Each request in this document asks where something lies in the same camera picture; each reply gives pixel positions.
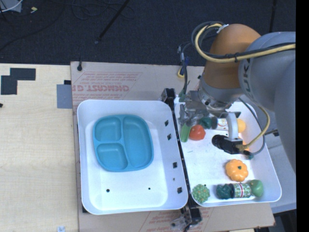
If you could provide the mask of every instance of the toy pumpkin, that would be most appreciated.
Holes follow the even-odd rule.
[[[232,159],[225,165],[226,174],[231,180],[242,182],[248,176],[247,165],[241,160]]]

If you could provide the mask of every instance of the red tomato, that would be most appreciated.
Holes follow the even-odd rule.
[[[194,125],[189,133],[191,140],[202,140],[206,135],[204,128],[201,125]]]

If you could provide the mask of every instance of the white tray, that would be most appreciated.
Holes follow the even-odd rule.
[[[180,104],[175,105],[175,115],[178,119],[180,112]],[[250,112],[250,110],[242,103],[235,102],[229,111],[241,112],[239,118],[245,121],[246,130],[239,133],[239,136],[249,143],[259,133],[260,128]],[[186,143],[182,143],[183,157],[187,167],[188,179],[191,191],[198,184],[206,185],[210,190],[210,197],[204,203],[199,205],[204,207],[222,206],[242,203],[268,203],[275,202],[281,197],[281,186],[274,169],[267,146],[253,159],[249,160],[241,154],[231,155],[221,149],[215,147],[211,139],[214,135],[226,135],[228,131],[223,130],[206,130],[203,140],[193,141],[188,139]],[[251,152],[256,152],[263,144],[263,138],[260,137],[251,147]],[[219,199],[216,197],[217,185],[236,183],[232,181],[225,173],[225,164],[231,159],[242,160],[248,167],[249,176],[243,181],[248,182],[252,179],[259,179],[264,185],[264,194],[261,197],[251,196],[249,198]]]
[[[92,140],[104,116],[131,114],[144,119],[154,146],[152,163],[141,170],[109,172],[98,163]],[[86,100],[77,109],[84,208],[104,215],[172,210],[185,206],[188,192],[171,109],[160,101]]]

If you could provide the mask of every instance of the blue plate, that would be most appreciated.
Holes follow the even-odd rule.
[[[140,170],[154,159],[149,127],[139,116],[100,118],[93,126],[93,142],[97,160],[107,171]]]

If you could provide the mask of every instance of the robotic arm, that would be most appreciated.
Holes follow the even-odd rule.
[[[207,53],[201,45],[211,31],[217,35]],[[242,24],[209,22],[196,28],[195,33],[192,43],[206,65],[198,90],[186,95],[187,112],[226,118],[231,125],[229,137],[213,138],[212,142],[219,148],[241,148],[242,140],[236,136],[236,117],[240,113],[226,110],[245,94],[266,116],[265,109],[275,113],[282,145],[295,171],[295,32],[261,36]]]

